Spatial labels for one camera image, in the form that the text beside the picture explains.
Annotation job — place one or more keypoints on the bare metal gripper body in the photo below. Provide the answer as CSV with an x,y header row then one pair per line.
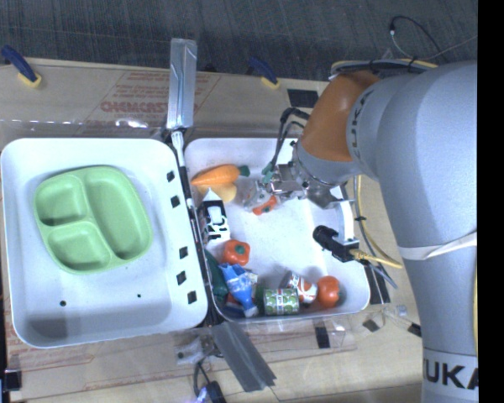
x,y
296,185

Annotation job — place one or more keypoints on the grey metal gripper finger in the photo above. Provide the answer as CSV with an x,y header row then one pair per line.
x,y
270,192
250,195

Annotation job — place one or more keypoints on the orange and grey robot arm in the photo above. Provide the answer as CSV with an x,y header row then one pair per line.
x,y
424,149

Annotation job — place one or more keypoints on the small orange toy food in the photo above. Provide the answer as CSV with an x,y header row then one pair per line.
x,y
264,207

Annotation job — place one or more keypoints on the pale yellow toy food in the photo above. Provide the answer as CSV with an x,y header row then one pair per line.
x,y
227,192

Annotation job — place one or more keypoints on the orange carrot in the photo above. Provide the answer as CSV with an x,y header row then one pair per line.
x,y
216,175

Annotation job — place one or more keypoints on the white plastic tray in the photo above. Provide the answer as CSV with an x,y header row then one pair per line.
x,y
122,309
285,233

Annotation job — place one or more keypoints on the black and white carton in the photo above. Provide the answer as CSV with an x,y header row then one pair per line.
x,y
214,221

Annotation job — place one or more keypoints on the orange toy pepper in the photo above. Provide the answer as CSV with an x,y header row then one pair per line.
x,y
236,252

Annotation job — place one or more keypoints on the thin black and white rod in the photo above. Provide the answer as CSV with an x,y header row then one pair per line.
x,y
185,183

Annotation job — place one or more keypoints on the dark green toy food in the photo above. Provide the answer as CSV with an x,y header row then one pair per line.
x,y
216,277

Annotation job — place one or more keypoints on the blue and white packet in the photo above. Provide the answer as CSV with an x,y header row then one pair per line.
x,y
240,286

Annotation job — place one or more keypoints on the white and orange can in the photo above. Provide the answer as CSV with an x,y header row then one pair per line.
x,y
304,288

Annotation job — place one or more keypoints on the green can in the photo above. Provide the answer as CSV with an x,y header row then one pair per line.
x,y
281,301

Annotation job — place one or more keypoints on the orange toy tomato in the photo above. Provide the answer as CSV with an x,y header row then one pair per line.
x,y
328,291

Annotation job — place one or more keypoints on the green divided plate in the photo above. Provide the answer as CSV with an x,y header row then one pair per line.
x,y
109,208

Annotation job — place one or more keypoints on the brown cardboard board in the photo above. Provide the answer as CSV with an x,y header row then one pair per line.
x,y
109,95

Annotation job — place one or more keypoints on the black cylinder on white bracket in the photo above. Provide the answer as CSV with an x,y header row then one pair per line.
x,y
340,242

